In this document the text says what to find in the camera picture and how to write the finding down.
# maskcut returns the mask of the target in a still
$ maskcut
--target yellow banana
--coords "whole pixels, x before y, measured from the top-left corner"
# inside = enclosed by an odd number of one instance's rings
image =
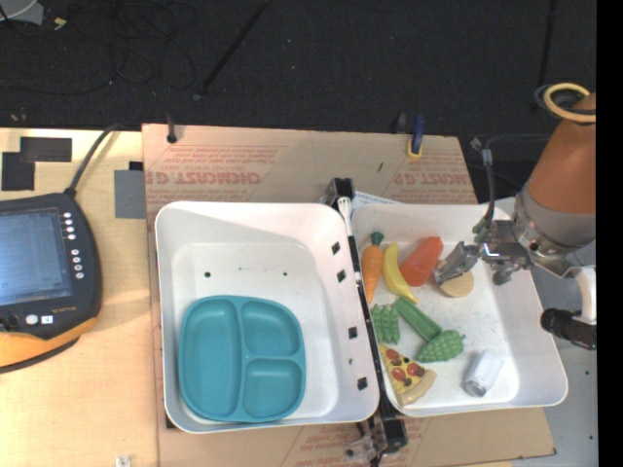
[[[419,301],[413,293],[409,284],[402,276],[398,265],[398,244],[390,243],[383,253],[383,278],[387,288],[396,296],[403,296],[413,303]]]

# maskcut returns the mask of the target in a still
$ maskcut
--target pizza slice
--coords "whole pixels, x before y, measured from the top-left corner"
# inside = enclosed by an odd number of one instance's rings
[[[399,351],[379,344],[381,359],[387,370],[391,388],[401,407],[421,398],[437,378],[437,374],[407,358]]]

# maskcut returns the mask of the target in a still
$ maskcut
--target table surface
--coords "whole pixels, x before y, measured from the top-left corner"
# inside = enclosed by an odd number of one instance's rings
[[[72,162],[37,162],[35,193],[62,192],[100,132],[0,129],[0,151],[22,136],[71,137]],[[113,174],[142,161],[140,132],[110,135],[78,187],[97,237],[105,309],[71,349],[18,372],[0,374],[0,450],[7,467],[159,465],[157,392],[144,219],[117,219]],[[2,192],[0,199],[30,191]],[[490,466],[508,466],[496,462]]]

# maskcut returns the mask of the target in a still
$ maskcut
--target blue divided plate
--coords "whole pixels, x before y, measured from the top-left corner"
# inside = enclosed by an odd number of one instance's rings
[[[258,298],[195,301],[182,320],[178,373],[184,402],[204,418],[284,418],[305,394],[299,321],[284,305]]]

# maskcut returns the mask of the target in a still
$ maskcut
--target blue and yellow object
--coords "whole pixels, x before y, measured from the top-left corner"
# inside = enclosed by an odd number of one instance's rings
[[[407,157],[417,160],[421,156],[422,142],[424,139],[424,118],[420,114],[416,116],[413,123],[413,136],[407,143]]]

